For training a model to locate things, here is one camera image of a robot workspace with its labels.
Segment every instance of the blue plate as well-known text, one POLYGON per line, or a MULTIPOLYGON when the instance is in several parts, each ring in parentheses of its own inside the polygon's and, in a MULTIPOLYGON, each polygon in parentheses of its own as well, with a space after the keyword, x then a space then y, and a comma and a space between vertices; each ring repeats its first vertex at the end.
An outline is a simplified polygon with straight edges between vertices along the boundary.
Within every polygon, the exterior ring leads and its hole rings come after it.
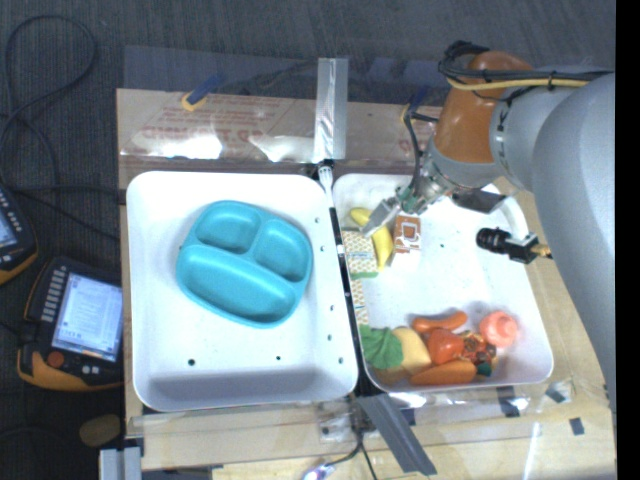
POLYGON ((176 266, 180 289, 230 320, 273 327, 291 316, 309 281, 307 236, 254 205, 218 201, 198 217, 176 266))

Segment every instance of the yellow cable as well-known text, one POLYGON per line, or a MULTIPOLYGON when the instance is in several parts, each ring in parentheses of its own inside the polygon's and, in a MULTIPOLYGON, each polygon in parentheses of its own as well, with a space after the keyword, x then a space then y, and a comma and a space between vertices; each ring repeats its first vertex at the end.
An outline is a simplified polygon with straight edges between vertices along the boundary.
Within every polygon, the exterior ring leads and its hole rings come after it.
MULTIPOLYGON (((489 82, 485 84, 461 84, 460 82, 456 82, 451 78, 447 78, 447 81, 451 84, 452 87, 460 89, 461 91, 484 91, 487 89, 503 89, 505 87, 549 85, 549 80, 544 78, 533 78, 530 80, 506 80, 504 82, 489 82)), ((589 82, 586 82, 584 80, 558 80, 552 78, 550 85, 563 87, 582 87, 583 85, 587 85, 588 83, 589 82)))

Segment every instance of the table surface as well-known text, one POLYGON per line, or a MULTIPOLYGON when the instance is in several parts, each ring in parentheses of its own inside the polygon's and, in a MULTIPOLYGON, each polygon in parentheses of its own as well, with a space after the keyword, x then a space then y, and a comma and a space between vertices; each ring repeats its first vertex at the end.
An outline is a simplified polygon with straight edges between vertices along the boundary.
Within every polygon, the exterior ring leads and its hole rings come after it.
MULTIPOLYGON (((119 148, 142 129, 167 101, 160 91, 120 89, 117 92, 119 148)), ((393 105, 367 104, 366 115, 387 119, 393 105)), ((397 169, 404 163, 389 163, 397 169)), ((247 163, 260 172, 273 164, 247 163)), ((154 169, 225 170, 238 168, 216 162, 168 162, 162 158, 119 155, 120 188, 126 189, 138 173, 154 169)), ((298 172, 300 164, 282 166, 298 172)), ((509 193, 512 187, 498 180, 509 193)), ((515 195, 531 231, 544 241, 533 198, 515 195)), ((171 414, 147 414, 132 384, 131 304, 126 207, 121 207, 122 271, 125 295, 125 412, 127 433, 144 438, 143 470, 224 465, 212 478, 301 478, 319 459, 338 458, 353 448, 354 437, 322 434, 320 427, 332 415, 340 420, 348 407, 334 412, 312 404, 234 408, 171 414)), ((507 417, 496 400, 473 391, 463 403, 448 404, 435 397, 433 407, 415 412, 412 426, 435 464, 437 478, 613 478, 616 445, 602 372, 571 299, 552 261, 527 266, 536 302, 554 354, 551 377, 538 386, 515 390, 524 404, 517 417, 507 417)), ((418 478, 403 473, 384 440, 373 432, 365 436, 378 478, 418 478)), ((362 453, 338 465, 331 478, 371 478, 362 453)))

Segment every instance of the display screen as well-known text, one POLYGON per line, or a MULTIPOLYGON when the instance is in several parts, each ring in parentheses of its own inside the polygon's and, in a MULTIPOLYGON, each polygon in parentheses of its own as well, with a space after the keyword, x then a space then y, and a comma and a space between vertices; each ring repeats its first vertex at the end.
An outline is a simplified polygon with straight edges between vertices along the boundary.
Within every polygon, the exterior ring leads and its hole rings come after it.
POLYGON ((115 362, 121 336, 122 288, 70 273, 52 345, 115 362))
POLYGON ((5 216, 0 213, 0 249, 7 245, 13 245, 17 243, 16 235, 13 233, 13 228, 7 222, 5 216))

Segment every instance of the dark floor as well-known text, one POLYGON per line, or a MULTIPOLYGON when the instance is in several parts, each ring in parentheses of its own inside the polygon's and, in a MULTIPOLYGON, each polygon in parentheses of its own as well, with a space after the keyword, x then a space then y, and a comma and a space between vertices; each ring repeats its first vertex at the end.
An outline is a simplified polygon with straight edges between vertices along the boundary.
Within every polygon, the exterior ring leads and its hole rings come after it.
MULTIPOLYGON (((2 138, 5 184, 25 187, 117 185, 115 90, 125 85, 125 47, 145 46, 308 60, 349 56, 367 71, 376 58, 435 62, 464 39, 510 51, 534 66, 615 68, 616 0, 0 0, 0 73, 6 114, 76 77, 75 86, 20 114, 2 138), (56 174, 43 144, 50 144, 56 174)), ((117 271, 118 207, 95 190, 29 192, 19 201, 40 241, 36 265, 0 286, 0 321, 18 327, 37 272, 65 254, 117 271)), ((81 443, 83 422, 121 414, 119 390, 66 394, 25 385, 16 373, 17 340, 0 327, 0 478, 97 478, 96 449, 81 443), (37 428, 27 432, 24 427, 37 428)))

